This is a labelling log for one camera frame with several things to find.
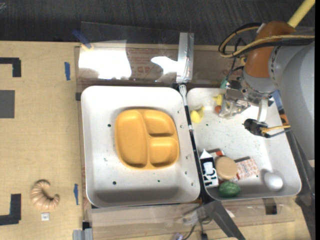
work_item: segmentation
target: small yellow object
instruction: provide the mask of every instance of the small yellow object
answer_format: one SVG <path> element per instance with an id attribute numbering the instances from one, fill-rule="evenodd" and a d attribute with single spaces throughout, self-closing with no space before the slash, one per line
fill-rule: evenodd
<path id="1" fill-rule="evenodd" d="M 278 130 L 278 129 L 286 129 L 286 128 L 290 128 L 290 125 L 279 125 L 279 126 L 274 126 L 274 127 L 270 127 L 270 128 L 266 128 L 266 127 L 261 127 L 261 133 L 262 134 L 266 134 L 267 132 L 273 131 L 273 130 Z"/>
<path id="2" fill-rule="evenodd" d="M 213 97 L 212 99 L 215 100 L 215 102 L 216 102 L 216 104 L 218 106 L 222 106 L 222 102 L 224 100 L 224 95 L 223 94 L 219 94 L 218 96 Z"/>
<path id="3" fill-rule="evenodd" d="M 192 110 L 190 113 L 190 118 L 193 123 L 198 124 L 202 121 L 202 119 L 204 118 L 204 115 L 205 115 L 205 107 L 202 106 L 198 110 Z"/>

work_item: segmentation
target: blue tape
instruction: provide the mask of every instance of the blue tape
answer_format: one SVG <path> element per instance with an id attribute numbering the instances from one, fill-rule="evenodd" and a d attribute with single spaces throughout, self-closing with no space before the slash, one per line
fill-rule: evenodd
<path id="1" fill-rule="evenodd" d="M 74 197 L 75 197 L 75 203 L 78 206 L 79 205 L 79 199 L 78 199 L 78 184 L 74 184 L 73 189 Z"/>
<path id="2" fill-rule="evenodd" d="M 70 63 L 65 62 L 64 63 L 64 73 L 65 73 L 65 78 L 67 81 L 70 80 Z"/>
<path id="3" fill-rule="evenodd" d="M 91 48 L 91 44 L 89 42 L 89 40 L 86 38 L 86 36 L 84 34 L 82 34 L 80 31 L 78 30 L 72 30 L 72 34 L 79 39 L 79 41 L 84 44 L 87 48 Z"/>

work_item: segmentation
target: clear plastic sheet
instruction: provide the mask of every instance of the clear plastic sheet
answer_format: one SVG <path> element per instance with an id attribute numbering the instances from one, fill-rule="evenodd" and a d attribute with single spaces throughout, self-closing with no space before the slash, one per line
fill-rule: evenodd
<path id="1" fill-rule="evenodd" d="M 241 202 L 226 202 L 223 206 L 238 227 L 293 222 L 293 200 L 275 199 L 276 214 L 266 215 L 261 199 Z M 184 236 L 195 225 L 195 232 L 217 230 L 219 226 L 208 215 L 211 204 L 197 203 L 173 205 L 149 205 L 137 207 L 114 207 L 88 209 L 93 238 L 115 240 L 123 238 L 168 235 Z"/>
<path id="2" fill-rule="evenodd" d="M 81 23 L 78 82 L 187 83 L 193 75 L 193 33 Z"/>

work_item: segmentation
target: small label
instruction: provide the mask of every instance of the small label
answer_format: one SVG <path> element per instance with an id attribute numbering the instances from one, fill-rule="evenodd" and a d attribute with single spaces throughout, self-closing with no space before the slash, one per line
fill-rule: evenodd
<path id="1" fill-rule="evenodd" d="M 44 221 L 49 221 L 50 220 L 50 213 L 49 212 L 43 212 L 41 213 L 41 220 Z"/>
<path id="2" fill-rule="evenodd" d="M 203 182 L 206 188 L 213 188 L 219 186 L 215 162 L 212 155 L 205 149 L 200 156 L 200 164 L 203 175 Z"/>

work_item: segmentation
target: black tape marking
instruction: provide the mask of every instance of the black tape marking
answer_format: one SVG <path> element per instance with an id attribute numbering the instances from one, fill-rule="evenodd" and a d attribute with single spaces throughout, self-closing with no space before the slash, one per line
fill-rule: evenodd
<path id="1" fill-rule="evenodd" d="M 10 212 L 0 216 L 0 226 L 19 224 L 21 220 L 21 194 L 11 194 Z"/>
<path id="2" fill-rule="evenodd" d="M 15 91 L 0 90 L 0 119 L 15 118 Z"/>
<path id="3" fill-rule="evenodd" d="M 21 77 L 21 60 L 13 57 L 0 57 L 0 64 L 12 64 L 12 77 Z"/>
<path id="4" fill-rule="evenodd" d="M 76 101 L 78 101 L 78 102 L 81 101 L 81 94 L 82 94 L 82 92 L 76 92 L 75 93 L 75 100 Z"/>

